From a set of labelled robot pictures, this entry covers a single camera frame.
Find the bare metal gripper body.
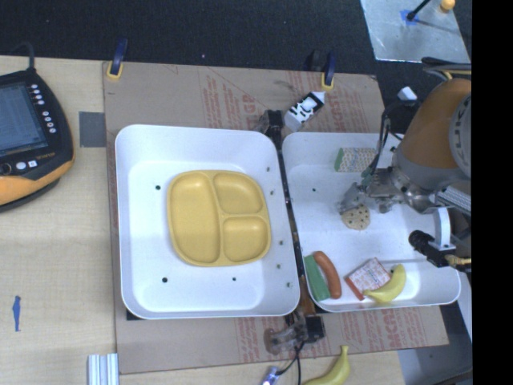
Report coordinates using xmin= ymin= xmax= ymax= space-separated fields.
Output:
xmin=365 ymin=167 xmax=437 ymax=215

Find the beige biscuit with dark dots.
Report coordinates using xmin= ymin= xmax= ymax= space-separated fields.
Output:
xmin=341 ymin=203 xmax=372 ymax=231

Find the white plastic tray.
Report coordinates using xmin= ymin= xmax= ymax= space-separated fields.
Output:
xmin=114 ymin=124 xmax=301 ymax=321
xmin=281 ymin=131 xmax=463 ymax=314

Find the green and beige carton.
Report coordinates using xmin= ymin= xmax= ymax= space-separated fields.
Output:
xmin=333 ymin=147 xmax=378 ymax=173

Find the red and white packet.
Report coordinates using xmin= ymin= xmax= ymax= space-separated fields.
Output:
xmin=345 ymin=257 xmax=392 ymax=302

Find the orange sausage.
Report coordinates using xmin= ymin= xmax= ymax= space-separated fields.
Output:
xmin=312 ymin=250 xmax=343 ymax=300

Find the yellow banana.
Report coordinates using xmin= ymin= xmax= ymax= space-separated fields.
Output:
xmin=362 ymin=263 xmax=408 ymax=305
xmin=303 ymin=344 xmax=351 ymax=385

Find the green block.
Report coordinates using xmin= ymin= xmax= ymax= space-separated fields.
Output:
xmin=302 ymin=254 xmax=332 ymax=302

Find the black and white milk carton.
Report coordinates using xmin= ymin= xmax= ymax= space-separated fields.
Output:
xmin=283 ymin=90 xmax=327 ymax=133

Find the yellow divided plate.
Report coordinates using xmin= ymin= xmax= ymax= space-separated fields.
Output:
xmin=165 ymin=169 xmax=273 ymax=268

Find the brown cardboard board red print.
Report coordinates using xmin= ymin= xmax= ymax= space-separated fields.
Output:
xmin=102 ymin=60 xmax=450 ymax=375

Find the black cylinder on white bracket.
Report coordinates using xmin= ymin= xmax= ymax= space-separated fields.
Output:
xmin=408 ymin=206 xmax=458 ymax=269

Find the black block with thin wires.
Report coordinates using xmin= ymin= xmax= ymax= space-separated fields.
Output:
xmin=260 ymin=109 xmax=285 ymax=136
xmin=303 ymin=314 xmax=326 ymax=343

